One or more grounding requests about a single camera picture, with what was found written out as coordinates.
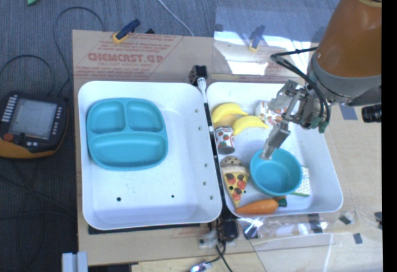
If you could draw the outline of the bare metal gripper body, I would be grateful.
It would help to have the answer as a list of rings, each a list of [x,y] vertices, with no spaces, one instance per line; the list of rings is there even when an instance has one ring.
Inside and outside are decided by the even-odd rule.
[[[281,120],[277,123],[287,129],[289,123],[300,125],[303,129],[326,129],[329,124],[329,105],[323,94],[310,85],[299,86],[288,80],[268,103],[275,112],[281,110]]]

